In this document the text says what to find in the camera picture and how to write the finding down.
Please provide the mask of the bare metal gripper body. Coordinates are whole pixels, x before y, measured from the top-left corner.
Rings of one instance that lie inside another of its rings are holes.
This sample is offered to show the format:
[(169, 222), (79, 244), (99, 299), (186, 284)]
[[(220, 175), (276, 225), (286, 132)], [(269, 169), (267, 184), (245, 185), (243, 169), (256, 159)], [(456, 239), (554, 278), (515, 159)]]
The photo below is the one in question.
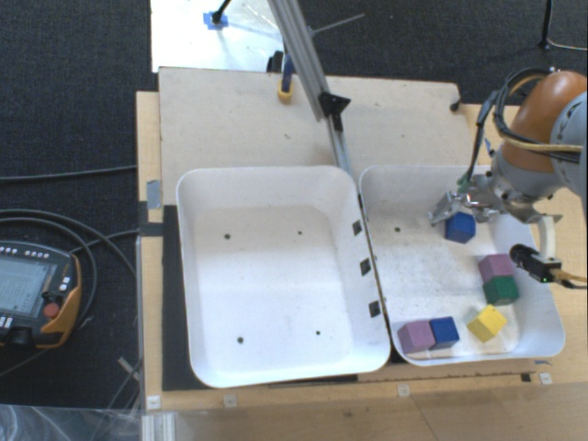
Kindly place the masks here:
[(510, 215), (518, 221), (533, 220), (533, 199), (515, 189), (499, 174), (478, 174), (469, 180), (463, 177), (458, 183), (458, 193), (461, 204), (467, 209), (491, 206), (499, 208), (500, 215)]

